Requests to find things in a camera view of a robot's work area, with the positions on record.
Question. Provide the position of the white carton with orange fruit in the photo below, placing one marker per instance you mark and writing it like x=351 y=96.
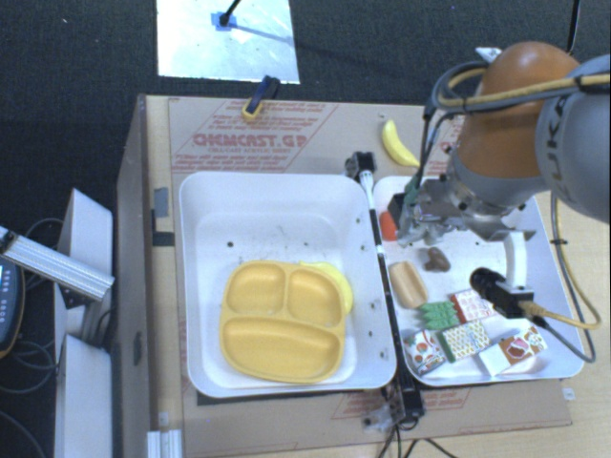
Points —
x=424 y=353

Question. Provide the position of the yellow divided plate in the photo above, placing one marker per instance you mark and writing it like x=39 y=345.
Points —
x=277 y=341

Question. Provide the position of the white plastic tray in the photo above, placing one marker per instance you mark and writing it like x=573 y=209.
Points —
x=482 y=256
x=267 y=217

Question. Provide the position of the yellow banana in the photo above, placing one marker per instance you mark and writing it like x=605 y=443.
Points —
x=396 y=148

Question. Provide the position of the tan bread roll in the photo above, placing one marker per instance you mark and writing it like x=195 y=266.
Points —
x=408 y=284

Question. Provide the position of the yellow patterned carton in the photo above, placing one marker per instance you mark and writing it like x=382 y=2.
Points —
x=465 y=339

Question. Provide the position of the white and brown carton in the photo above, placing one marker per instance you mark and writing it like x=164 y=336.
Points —
x=513 y=351

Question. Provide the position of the green toy vegetable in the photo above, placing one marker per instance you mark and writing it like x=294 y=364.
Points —
x=439 y=315

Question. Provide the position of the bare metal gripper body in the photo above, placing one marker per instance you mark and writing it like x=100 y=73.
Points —
x=444 y=203

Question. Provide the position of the brown toy lump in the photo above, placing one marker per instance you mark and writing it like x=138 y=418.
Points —
x=435 y=260

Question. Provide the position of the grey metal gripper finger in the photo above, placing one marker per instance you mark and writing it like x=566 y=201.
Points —
x=408 y=233
x=436 y=234

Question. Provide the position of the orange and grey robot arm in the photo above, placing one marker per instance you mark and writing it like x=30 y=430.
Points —
x=515 y=127

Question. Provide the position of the thin black and white rod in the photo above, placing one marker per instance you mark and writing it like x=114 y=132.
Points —
x=380 y=251

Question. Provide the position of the brown cardboard board red print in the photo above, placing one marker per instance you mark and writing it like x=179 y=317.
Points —
x=267 y=136

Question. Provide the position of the red-orange toy block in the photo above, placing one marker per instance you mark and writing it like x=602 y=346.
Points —
x=387 y=227

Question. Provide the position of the red and white carton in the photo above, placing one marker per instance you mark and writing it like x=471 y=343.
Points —
x=470 y=306

